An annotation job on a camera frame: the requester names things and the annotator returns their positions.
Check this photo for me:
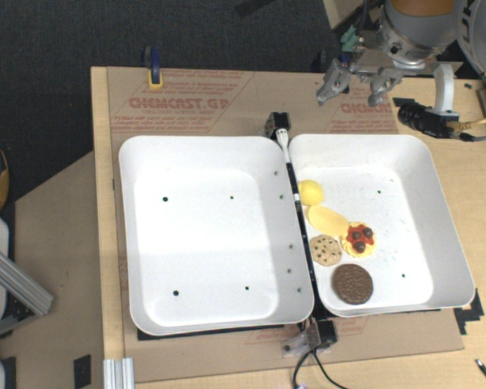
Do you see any brown cardboard board red print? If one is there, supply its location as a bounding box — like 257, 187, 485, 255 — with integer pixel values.
106, 66, 466, 383

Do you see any pale yellow potato chip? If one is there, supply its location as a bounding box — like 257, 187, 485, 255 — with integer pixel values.
307, 204, 350, 237

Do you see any white plastic tray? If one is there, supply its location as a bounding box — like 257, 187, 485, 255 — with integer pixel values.
117, 135, 315, 336
287, 133, 476, 318

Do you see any chocolate chip cookie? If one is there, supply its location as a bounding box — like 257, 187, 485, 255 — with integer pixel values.
309, 233, 343, 267

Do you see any black cylinder on white bracket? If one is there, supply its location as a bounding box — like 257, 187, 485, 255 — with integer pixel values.
392, 63, 463, 139

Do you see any yellow pasta with red sauce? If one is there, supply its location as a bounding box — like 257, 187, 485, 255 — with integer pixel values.
339, 221, 377, 258

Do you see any thin black and white rod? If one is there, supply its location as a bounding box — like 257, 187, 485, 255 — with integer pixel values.
275, 129, 319, 299

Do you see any yellow lemon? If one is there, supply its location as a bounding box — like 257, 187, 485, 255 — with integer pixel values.
297, 179, 325, 207

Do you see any round brown chocolate biscuit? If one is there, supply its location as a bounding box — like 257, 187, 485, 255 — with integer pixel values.
331, 263, 374, 306

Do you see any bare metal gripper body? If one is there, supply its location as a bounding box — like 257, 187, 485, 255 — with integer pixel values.
347, 21, 441, 84

